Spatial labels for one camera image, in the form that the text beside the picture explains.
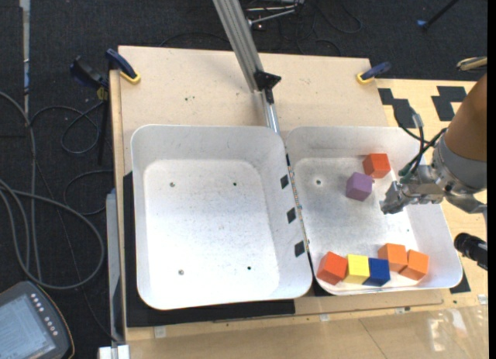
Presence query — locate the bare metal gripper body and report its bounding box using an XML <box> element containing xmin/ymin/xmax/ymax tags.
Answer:
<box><xmin>399</xmin><ymin>163</ymin><xmax>488</xmax><ymax>215</ymax></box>

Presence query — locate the purple cube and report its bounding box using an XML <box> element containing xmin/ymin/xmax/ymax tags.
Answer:
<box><xmin>345</xmin><ymin>171</ymin><xmax>374</xmax><ymax>202</ymax></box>

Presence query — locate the dark orange cube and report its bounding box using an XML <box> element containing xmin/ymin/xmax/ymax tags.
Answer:
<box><xmin>316</xmin><ymin>250</ymin><xmax>349</xmax><ymax>286</ymax></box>
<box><xmin>362</xmin><ymin>153</ymin><xmax>392</xmax><ymax>180</ymax></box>

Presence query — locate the white plastic tray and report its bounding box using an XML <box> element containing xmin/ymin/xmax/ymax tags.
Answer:
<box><xmin>130</xmin><ymin>123</ymin><xmax>314</xmax><ymax>311</ymax></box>
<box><xmin>285</xmin><ymin>126</ymin><xmax>464</xmax><ymax>297</ymax></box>

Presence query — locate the light orange cube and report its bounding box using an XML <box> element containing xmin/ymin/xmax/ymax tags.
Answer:
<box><xmin>399</xmin><ymin>249</ymin><xmax>431</xmax><ymax>282</ymax></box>
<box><xmin>377</xmin><ymin>243</ymin><xmax>409</xmax><ymax>274</ymax></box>

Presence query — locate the blue cube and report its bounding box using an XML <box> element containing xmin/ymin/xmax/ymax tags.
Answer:
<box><xmin>362</xmin><ymin>257</ymin><xmax>391</xmax><ymax>288</ymax></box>

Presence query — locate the yellow cube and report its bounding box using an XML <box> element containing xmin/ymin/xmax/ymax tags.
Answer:
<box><xmin>343</xmin><ymin>254</ymin><xmax>371</xmax><ymax>286</ymax></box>

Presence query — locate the pale wood board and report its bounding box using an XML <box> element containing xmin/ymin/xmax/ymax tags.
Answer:
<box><xmin>117</xmin><ymin>45</ymin><xmax>446</xmax><ymax>342</ymax></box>

